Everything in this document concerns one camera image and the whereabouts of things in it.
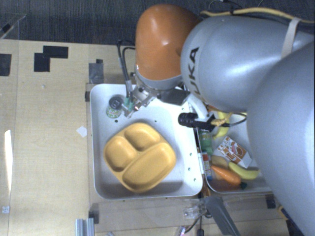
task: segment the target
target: carrot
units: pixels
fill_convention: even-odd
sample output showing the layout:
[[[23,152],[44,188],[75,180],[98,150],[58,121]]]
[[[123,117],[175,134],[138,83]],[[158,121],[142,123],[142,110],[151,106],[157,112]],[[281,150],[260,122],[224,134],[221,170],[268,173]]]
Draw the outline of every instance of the carrot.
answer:
[[[218,174],[219,176],[221,176],[224,180],[226,180],[227,182],[229,182],[232,185],[240,185],[241,184],[241,178],[239,175],[237,175],[236,173],[220,168],[218,166],[211,166],[211,169]]]

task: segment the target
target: dark floor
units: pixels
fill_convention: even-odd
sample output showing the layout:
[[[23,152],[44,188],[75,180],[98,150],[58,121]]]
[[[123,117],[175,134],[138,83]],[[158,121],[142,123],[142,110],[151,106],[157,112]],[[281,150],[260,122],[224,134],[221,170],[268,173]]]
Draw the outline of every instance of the dark floor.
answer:
[[[0,0],[0,14],[26,13],[20,39],[115,44],[134,39],[141,13],[156,3],[172,3],[198,14],[213,0]],[[242,7],[261,0],[231,0]],[[211,9],[221,9],[214,3]],[[265,0],[261,6],[314,20],[315,0]]]

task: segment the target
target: can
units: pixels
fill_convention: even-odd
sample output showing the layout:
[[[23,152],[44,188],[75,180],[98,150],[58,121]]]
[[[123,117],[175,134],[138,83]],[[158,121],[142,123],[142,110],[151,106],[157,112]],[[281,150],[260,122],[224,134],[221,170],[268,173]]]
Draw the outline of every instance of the can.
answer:
[[[123,101],[120,96],[115,95],[111,97],[106,108],[107,116],[110,118],[118,118],[123,111]]]

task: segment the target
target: yellow divided plate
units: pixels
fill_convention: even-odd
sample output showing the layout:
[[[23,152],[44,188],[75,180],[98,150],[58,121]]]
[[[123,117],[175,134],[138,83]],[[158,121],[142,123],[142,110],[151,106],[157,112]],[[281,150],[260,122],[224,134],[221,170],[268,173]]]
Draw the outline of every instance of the yellow divided plate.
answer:
[[[176,164],[171,145],[151,126],[140,122],[112,137],[103,156],[123,186],[136,193],[157,186]]]

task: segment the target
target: black tape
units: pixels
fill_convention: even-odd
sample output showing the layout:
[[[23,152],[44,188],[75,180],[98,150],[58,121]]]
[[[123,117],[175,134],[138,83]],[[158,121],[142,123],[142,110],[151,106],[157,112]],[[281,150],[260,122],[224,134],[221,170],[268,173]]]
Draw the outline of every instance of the black tape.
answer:
[[[68,58],[68,47],[65,47],[65,46],[44,45],[43,52],[44,52],[45,58],[58,58],[58,59]]]
[[[11,54],[0,54],[0,76],[10,75],[11,57]]]
[[[10,24],[6,24],[5,26],[2,27],[2,30],[4,33],[6,33],[8,30],[10,30],[11,25]]]
[[[43,53],[34,54],[34,72],[50,72],[50,58]]]

